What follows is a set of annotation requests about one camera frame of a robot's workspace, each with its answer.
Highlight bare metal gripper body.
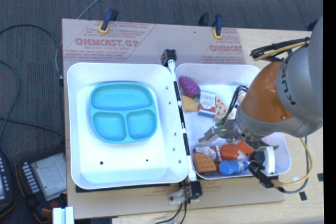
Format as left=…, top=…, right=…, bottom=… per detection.
left=217, top=119, right=279, bottom=152

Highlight white plastic tray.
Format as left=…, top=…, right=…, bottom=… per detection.
left=174, top=62, right=292, bottom=180
left=66, top=62, right=191, bottom=190

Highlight red and white carton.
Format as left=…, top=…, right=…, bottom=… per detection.
left=193, top=145, right=223, bottom=164

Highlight pizza slice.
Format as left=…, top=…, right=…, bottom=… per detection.
left=214, top=96, right=234, bottom=121

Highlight brown waffle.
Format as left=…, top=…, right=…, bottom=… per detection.
left=193, top=152, right=217, bottom=174

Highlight white blue red carton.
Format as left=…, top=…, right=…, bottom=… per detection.
left=197, top=90, right=216, bottom=118

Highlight yellow cheese wedge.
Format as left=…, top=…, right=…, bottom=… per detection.
left=181, top=95, right=198, bottom=113

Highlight blue bottle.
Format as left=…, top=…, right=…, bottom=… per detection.
left=218, top=159, right=250, bottom=176

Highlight thin black and white rod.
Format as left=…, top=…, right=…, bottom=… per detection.
left=167, top=59, right=197, bottom=182

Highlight purple grapes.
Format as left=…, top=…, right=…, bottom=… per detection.
left=178, top=76, right=202, bottom=99

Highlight blue divided plate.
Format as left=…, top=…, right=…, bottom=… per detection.
left=88, top=81, right=160, bottom=144

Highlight brown cardboard board red print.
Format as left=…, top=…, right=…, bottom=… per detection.
left=61, top=18, right=286, bottom=220

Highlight black cylinder on white bracket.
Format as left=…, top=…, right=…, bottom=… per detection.
left=248, top=145, right=279, bottom=189

